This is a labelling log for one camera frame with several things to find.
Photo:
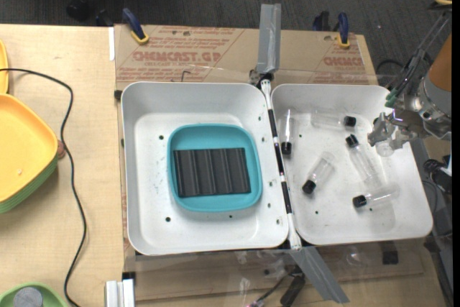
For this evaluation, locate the black ribbed rack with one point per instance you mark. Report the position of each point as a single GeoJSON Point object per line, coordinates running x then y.
{"type": "Point", "coordinates": [212, 172]}

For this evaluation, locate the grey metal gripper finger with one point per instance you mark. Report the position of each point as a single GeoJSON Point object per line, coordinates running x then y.
{"type": "Point", "coordinates": [380, 129]}
{"type": "Point", "coordinates": [399, 139]}

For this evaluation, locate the brown cardboard board red print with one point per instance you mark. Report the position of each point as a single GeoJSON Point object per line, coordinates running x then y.
{"type": "Point", "coordinates": [223, 46]}

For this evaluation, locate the clear plastic bottle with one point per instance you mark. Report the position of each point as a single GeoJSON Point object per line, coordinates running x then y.
{"type": "Point", "coordinates": [385, 150]}

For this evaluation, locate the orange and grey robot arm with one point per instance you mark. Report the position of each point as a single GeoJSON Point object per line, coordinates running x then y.
{"type": "Point", "coordinates": [441, 68]}

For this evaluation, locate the white plastic tray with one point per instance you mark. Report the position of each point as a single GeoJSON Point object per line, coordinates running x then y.
{"type": "Point", "coordinates": [334, 223]}
{"type": "Point", "coordinates": [151, 169]}

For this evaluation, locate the thin black and white rod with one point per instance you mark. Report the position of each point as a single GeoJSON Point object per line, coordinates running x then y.
{"type": "Point", "coordinates": [274, 133]}

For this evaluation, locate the grey cylinder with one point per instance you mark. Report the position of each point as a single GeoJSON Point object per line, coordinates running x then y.
{"type": "Point", "coordinates": [28, 297]}

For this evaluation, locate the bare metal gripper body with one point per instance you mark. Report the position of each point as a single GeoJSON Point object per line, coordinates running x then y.
{"type": "Point", "coordinates": [429, 122]}

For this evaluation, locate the green divided plate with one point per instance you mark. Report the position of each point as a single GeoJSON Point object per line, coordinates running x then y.
{"type": "Point", "coordinates": [39, 196]}
{"type": "Point", "coordinates": [54, 296]}

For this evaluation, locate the yellow divided plate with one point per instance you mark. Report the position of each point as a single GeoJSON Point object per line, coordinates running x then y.
{"type": "Point", "coordinates": [21, 144]}

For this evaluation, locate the brown round object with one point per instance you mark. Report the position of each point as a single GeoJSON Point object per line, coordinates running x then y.
{"type": "Point", "coordinates": [61, 149]}

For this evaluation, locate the teal plate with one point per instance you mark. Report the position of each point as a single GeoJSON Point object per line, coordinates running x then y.
{"type": "Point", "coordinates": [215, 134]}

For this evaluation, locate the clear bottle with black cap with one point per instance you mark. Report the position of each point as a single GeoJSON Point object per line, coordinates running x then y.
{"type": "Point", "coordinates": [349, 121]}
{"type": "Point", "coordinates": [286, 147]}
{"type": "Point", "coordinates": [309, 186]}
{"type": "Point", "coordinates": [359, 201]}
{"type": "Point", "coordinates": [352, 140]}

